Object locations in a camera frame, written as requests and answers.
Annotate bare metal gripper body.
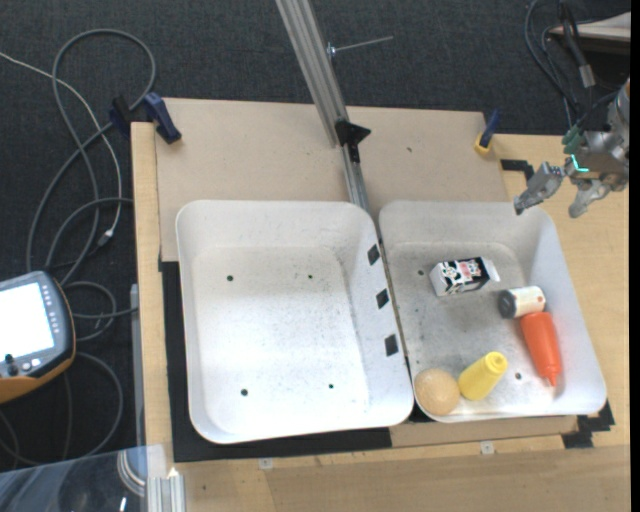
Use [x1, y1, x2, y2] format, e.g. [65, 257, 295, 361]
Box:
[564, 112, 631, 193]

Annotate white black red milk carton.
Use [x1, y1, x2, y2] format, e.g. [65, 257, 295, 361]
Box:
[428, 255, 502, 298]

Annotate yellow squeeze bottle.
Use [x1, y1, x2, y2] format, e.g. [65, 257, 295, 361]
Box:
[457, 350, 510, 402]

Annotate white plastic tray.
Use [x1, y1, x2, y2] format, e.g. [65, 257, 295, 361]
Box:
[377, 199, 609, 425]
[174, 199, 416, 446]

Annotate tan round bread bun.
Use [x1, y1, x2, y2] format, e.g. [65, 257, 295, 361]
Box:
[413, 367, 462, 417]

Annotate white bottle with black cap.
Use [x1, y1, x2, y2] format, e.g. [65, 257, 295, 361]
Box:
[496, 284, 548, 321]

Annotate pale brown flat board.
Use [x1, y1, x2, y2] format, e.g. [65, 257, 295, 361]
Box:
[153, 96, 577, 449]

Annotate orange squeeze bottle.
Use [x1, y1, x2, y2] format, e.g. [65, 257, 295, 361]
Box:
[518, 310, 563, 388]

